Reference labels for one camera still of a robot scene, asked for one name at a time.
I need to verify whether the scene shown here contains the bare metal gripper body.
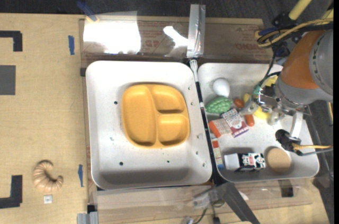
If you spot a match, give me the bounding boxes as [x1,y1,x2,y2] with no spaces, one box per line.
[257,86,295,116]

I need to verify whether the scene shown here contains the orange sausage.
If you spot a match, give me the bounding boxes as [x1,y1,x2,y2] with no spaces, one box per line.
[233,97,255,128]

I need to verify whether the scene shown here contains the yellow banana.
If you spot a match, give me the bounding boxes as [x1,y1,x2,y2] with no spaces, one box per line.
[243,93,271,120]

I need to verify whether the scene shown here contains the colourful printed packet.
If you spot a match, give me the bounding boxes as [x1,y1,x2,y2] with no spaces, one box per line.
[221,108,249,138]

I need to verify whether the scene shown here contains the yellow block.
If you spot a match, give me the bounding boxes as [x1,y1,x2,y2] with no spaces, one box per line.
[264,75,279,87]

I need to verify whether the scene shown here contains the white plastic tray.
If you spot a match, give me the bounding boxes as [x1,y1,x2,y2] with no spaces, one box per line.
[197,62,320,183]
[85,60,213,190]

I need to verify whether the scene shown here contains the green grapes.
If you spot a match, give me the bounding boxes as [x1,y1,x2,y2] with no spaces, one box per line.
[205,96,234,115]

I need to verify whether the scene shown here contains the orange and white carton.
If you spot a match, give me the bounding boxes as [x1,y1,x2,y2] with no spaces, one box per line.
[208,118,233,139]

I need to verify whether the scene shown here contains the white egg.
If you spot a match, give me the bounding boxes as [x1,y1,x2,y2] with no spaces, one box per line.
[212,77,231,98]

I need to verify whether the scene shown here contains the tan round biscuit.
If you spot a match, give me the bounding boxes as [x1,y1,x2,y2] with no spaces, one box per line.
[265,147,292,174]

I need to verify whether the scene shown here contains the cow print milk carton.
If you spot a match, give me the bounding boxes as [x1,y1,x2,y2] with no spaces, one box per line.
[224,153,266,172]

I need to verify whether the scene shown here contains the white carton with coloured print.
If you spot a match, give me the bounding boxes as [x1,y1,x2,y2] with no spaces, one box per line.
[211,138,225,170]

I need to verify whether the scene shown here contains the orange divided plate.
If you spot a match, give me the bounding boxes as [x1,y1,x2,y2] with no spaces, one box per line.
[121,84,191,149]

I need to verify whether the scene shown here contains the tan croissant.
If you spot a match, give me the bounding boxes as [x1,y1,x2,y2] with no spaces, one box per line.
[32,159,64,194]

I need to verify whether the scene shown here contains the black cylinder on white bracket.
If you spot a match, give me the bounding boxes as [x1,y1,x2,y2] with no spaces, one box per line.
[274,111,304,153]

